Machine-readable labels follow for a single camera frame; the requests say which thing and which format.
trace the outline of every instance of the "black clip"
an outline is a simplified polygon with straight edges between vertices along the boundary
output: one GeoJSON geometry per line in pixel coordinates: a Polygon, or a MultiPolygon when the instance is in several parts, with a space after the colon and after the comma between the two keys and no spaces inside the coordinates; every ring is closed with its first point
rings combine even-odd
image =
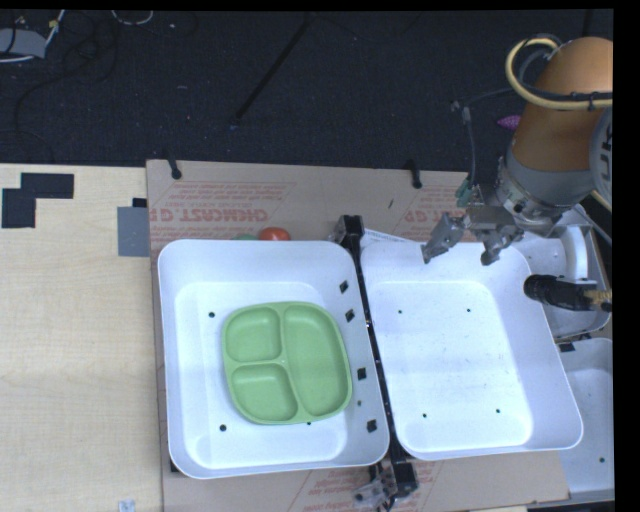
{"type": "Polygon", "coordinates": [[[422,188],[422,182],[420,181],[420,171],[418,170],[418,167],[416,166],[416,163],[413,161],[413,159],[410,158],[409,160],[407,160],[402,168],[406,171],[411,171],[411,185],[413,186],[413,188],[422,188]]]}
{"type": "Polygon", "coordinates": [[[182,171],[178,168],[173,152],[169,148],[165,148],[164,152],[167,157],[167,161],[169,162],[169,167],[171,167],[171,177],[174,180],[179,180],[182,178],[182,171]]]}
{"type": "Polygon", "coordinates": [[[593,112],[596,109],[595,105],[593,104],[593,97],[596,94],[598,94],[598,93],[597,92],[592,92],[591,94],[589,94],[589,106],[587,107],[587,110],[589,112],[593,112]]]}

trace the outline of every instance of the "green divided plate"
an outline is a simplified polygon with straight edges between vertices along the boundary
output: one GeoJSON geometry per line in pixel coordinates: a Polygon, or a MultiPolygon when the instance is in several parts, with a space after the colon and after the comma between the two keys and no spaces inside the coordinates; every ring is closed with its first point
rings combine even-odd
{"type": "Polygon", "coordinates": [[[316,304],[272,302],[234,311],[222,328],[222,354],[233,402],[255,423],[317,421],[351,399],[342,335],[316,304]]]}

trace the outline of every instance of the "black carpet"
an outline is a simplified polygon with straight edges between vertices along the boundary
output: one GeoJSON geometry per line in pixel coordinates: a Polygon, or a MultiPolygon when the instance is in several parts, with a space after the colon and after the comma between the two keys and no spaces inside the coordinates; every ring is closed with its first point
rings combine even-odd
{"type": "MultiPolygon", "coordinates": [[[[46,36],[59,13],[0,10],[0,28],[46,36]]],[[[613,9],[66,10],[44,58],[15,62],[0,48],[0,161],[144,166],[172,155],[397,169],[411,159],[468,172],[452,101],[508,87],[508,51],[539,33],[612,40],[613,9]]],[[[511,94],[473,108],[479,177],[510,141],[497,121],[523,106],[511,94]]]]}

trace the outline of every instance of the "wooden board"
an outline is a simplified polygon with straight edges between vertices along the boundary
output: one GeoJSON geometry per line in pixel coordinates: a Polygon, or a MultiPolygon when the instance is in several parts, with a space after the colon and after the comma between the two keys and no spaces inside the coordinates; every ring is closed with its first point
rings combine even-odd
{"type": "Polygon", "coordinates": [[[162,510],[149,258],[118,256],[117,208],[142,168],[0,166],[75,175],[0,229],[0,509],[162,510]]]}

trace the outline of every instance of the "orange ball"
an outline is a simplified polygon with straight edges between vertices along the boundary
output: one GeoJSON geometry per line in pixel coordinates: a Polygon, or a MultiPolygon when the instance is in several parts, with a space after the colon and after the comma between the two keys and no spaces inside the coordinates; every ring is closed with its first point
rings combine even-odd
{"type": "Polygon", "coordinates": [[[291,235],[286,229],[278,227],[268,227],[260,231],[259,240],[291,240],[291,235]]]}

